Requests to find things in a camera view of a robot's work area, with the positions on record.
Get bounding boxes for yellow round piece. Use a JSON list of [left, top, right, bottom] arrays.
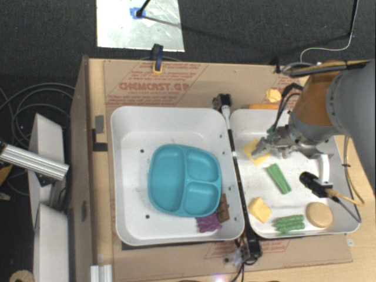
[[265, 88, 283, 103]]

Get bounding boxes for yellow cheese wedge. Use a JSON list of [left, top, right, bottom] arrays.
[[247, 197, 273, 224]]

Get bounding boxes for yellow cheese slice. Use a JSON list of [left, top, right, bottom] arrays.
[[241, 137, 272, 167]]

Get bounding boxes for brown chocolate bar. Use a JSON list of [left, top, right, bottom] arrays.
[[217, 193, 231, 223]]

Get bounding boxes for green beans bundle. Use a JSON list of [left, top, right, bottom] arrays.
[[272, 214, 306, 234]]

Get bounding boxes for green celery stick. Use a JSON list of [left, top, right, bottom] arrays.
[[266, 163, 293, 195]]

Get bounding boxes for purple grapes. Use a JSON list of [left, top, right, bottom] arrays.
[[196, 213, 223, 234]]

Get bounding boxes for black cylinder on white bracket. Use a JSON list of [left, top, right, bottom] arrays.
[[299, 153, 335, 199]]

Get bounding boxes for orange flat block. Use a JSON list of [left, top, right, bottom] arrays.
[[248, 103, 280, 110]]

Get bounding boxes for white plastic tray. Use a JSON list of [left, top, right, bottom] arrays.
[[229, 108, 362, 239], [110, 105, 246, 246]]

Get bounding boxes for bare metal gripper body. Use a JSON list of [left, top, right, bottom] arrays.
[[267, 126, 321, 159]]

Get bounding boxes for black block with thin wires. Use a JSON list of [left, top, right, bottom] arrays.
[[212, 93, 233, 110], [234, 236, 263, 264]]

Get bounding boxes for blue divided plate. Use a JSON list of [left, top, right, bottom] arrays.
[[147, 143, 222, 219]]

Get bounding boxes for tan round biscuit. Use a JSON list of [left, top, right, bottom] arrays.
[[305, 202, 334, 229]]

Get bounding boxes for brown cardboard board red print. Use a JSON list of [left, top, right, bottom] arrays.
[[102, 59, 354, 276]]

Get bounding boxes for thin black and white rod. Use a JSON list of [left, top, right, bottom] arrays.
[[222, 105, 257, 246]]

